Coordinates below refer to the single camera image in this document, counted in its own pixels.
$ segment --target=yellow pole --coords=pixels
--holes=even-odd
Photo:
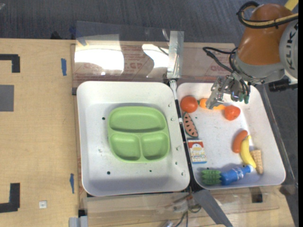
[[[285,4],[285,7],[292,11],[298,3],[299,0],[288,0]]]

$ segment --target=waffle cone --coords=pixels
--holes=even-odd
[[[263,174],[263,162],[262,162],[262,152],[261,150],[257,149],[257,150],[252,150],[250,152],[252,158],[254,159],[254,161],[256,162],[256,171],[259,174]]]

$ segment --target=wooden table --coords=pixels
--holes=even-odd
[[[0,39],[0,54],[18,54],[21,68],[12,73],[11,62],[0,61],[0,85],[14,85],[14,111],[0,112],[0,203],[9,202],[10,184],[20,183],[20,207],[0,213],[0,227],[67,227],[69,218],[78,216],[73,44],[73,40]],[[275,191],[272,198],[278,208],[227,216],[234,226],[294,226],[285,197]],[[39,208],[40,201],[47,201],[47,208]],[[214,225],[209,217],[189,217],[189,226]]]

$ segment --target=yellow banana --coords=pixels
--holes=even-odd
[[[250,138],[251,137],[249,135],[242,141],[240,155],[245,164],[252,165],[253,168],[256,168],[257,167],[256,162],[254,161],[254,159],[250,154],[250,144],[249,144]]]

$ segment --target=green divided plate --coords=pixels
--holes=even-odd
[[[167,156],[169,130],[164,115],[145,106],[114,109],[108,118],[108,140],[114,156],[126,162],[150,162]]]

